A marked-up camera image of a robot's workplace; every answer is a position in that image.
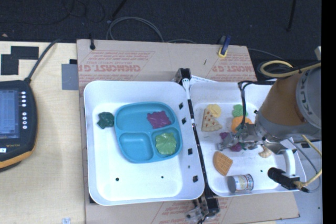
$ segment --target yellow cable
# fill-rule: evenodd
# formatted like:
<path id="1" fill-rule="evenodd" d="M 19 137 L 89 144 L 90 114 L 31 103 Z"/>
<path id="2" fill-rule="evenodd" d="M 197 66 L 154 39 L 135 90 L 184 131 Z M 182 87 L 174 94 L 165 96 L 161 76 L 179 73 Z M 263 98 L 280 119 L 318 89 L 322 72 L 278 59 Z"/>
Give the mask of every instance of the yellow cable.
<path id="1" fill-rule="evenodd" d="M 288 63 L 288 62 L 285 62 L 285 61 L 280 61 L 280 60 L 274 60 L 274 61 L 269 61 L 269 62 L 265 62 L 261 65 L 260 67 L 260 72 L 262 74 L 264 74 L 265 76 L 268 76 L 270 78 L 284 78 L 284 77 L 288 77 L 288 76 L 291 76 L 291 75 L 294 75 L 296 73 L 299 73 L 299 72 L 303 72 L 303 71 L 306 71 L 306 70 L 309 70 L 309 69 L 312 69 L 312 68 L 315 68 L 315 67 L 320 67 L 321 66 L 321 63 L 315 63 L 311 66 L 307 66 L 307 67 L 303 67 L 301 69 L 298 69 L 298 70 L 294 70 L 294 71 L 289 71 L 289 72 L 286 72 L 286 73 L 281 73 L 281 74 L 277 74 L 277 73 L 270 73 L 270 72 L 267 72 L 265 70 L 265 68 L 269 65 L 273 65 L 275 63 L 281 63 L 285 66 L 288 66 L 290 68 L 293 68 L 293 66 Z"/>
<path id="2" fill-rule="evenodd" d="M 322 158 L 322 152 L 320 151 L 320 150 L 318 150 L 312 143 L 311 143 L 311 141 L 308 139 L 308 138 L 306 138 L 306 136 L 305 135 L 301 135 L 302 137 L 303 137 L 303 139 L 314 149 L 314 150 L 316 150 L 318 153 L 319 153 L 319 155 L 321 156 L 321 158 Z M 310 180 L 308 180 L 307 182 L 301 182 L 301 181 L 295 181 L 295 182 L 293 182 L 296 186 L 297 186 L 297 188 L 298 189 L 301 189 L 301 188 L 303 188 L 303 187 L 307 187 L 310 183 L 312 183 L 314 180 L 316 180 L 320 175 L 322 174 L 322 168 L 319 170 L 319 172 L 315 175 L 315 176 L 313 176 Z"/>

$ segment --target cardboard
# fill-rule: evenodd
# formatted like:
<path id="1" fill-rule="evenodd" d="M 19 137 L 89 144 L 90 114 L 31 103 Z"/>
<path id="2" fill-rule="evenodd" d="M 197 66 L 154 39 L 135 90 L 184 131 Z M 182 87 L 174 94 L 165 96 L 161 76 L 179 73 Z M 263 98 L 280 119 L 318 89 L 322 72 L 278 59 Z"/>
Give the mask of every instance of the cardboard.
<path id="1" fill-rule="evenodd" d="M 87 223 L 183 223 L 192 201 L 151 202 L 123 206 L 90 203 L 86 152 L 83 90 L 94 80 L 172 81 L 179 68 L 192 75 L 238 82 L 257 80 L 245 46 L 229 46 L 225 58 L 218 56 L 220 45 L 171 44 L 158 42 L 77 40 L 83 175 Z M 206 223 L 247 223 L 299 217 L 292 192 L 243 197 L 220 197 L 220 212 Z"/>

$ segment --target table surface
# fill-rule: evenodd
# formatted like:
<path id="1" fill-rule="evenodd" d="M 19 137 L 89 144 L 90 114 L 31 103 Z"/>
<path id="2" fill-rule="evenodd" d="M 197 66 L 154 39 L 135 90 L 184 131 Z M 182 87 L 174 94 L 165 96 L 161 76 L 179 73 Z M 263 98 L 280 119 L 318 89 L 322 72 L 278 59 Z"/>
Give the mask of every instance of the table surface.
<path id="1" fill-rule="evenodd" d="M 0 42 L 0 54 L 11 46 L 44 42 Z M 18 166 L 0 173 L 1 223 L 85 223 L 79 93 L 62 90 L 61 65 L 77 58 L 76 44 L 58 43 L 45 55 L 32 77 L 39 135 L 33 154 Z M 0 81 L 25 79 L 36 61 L 20 60 L 19 75 Z"/>

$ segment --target toy pizza slice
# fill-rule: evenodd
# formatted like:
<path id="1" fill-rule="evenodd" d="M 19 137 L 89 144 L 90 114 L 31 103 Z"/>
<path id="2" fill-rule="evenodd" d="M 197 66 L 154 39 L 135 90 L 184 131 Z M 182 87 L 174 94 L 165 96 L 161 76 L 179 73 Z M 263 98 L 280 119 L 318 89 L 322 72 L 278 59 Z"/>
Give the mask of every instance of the toy pizza slice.
<path id="1" fill-rule="evenodd" d="M 223 126 L 215 119 L 209 109 L 204 110 L 202 128 L 203 132 L 212 132 L 221 129 Z"/>

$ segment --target white tray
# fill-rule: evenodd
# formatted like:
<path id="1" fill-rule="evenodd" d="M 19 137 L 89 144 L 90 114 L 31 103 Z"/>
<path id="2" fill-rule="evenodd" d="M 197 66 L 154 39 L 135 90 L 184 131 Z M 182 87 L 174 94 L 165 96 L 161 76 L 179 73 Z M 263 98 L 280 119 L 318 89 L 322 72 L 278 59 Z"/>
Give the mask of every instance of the white tray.
<path id="1" fill-rule="evenodd" d="M 85 87 L 84 101 L 89 193 L 96 203 L 109 206 L 188 200 L 202 195 L 204 178 L 188 102 L 181 85 L 175 82 L 94 81 Z M 169 105 L 180 119 L 183 147 L 170 159 L 132 163 L 120 151 L 114 128 L 102 129 L 97 125 L 98 114 L 111 112 L 114 115 L 123 105 L 152 101 Z"/>
<path id="2" fill-rule="evenodd" d="M 255 120 L 254 111 L 261 107 L 269 89 L 270 86 L 254 84 L 245 88 L 248 117 L 252 122 Z M 196 129 L 200 140 L 209 187 L 215 194 L 225 197 L 232 195 L 288 191 L 270 179 L 267 175 L 267 172 L 271 167 L 280 168 L 283 171 L 286 171 L 284 156 L 272 154 L 268 158 L 262 158 L 258 154 L 263 151 L 259 145 L 255 150 L 233 152 L 230 149 L 225 149 L 222 151 L 226 156 L 233 160 L 233 164 L 229 169 L 227 176 L 251 174 L 254 179 L 254 188 L 252 191 L 237 191 L 232 194 L 227 187 L 227 176 L 225 177 L 221 175 L 214 167 L 213 155 L 217 150 L 216 144 L 221 142 L 219 133 L 231 131 L 233 106 L 242 103 L 237 83 L 195 83 L 191 86 L 190 95 L 193 103 Z M 218 104 L 220 106 L 222 113 L 217 120 L 223 128 L 215 132 L 202 132 L 201 126 L 203 113 L 204 109 L 209 104 Z M 287 140 L 281 143 L 287 148 L 293 148 L 293 145 Z M 296 175 L 300 176 L 301 181 L 305 181 L 306 175 L 304 174 L 302 163 L 297 152 L 294 153 L 294 159 Z"/>

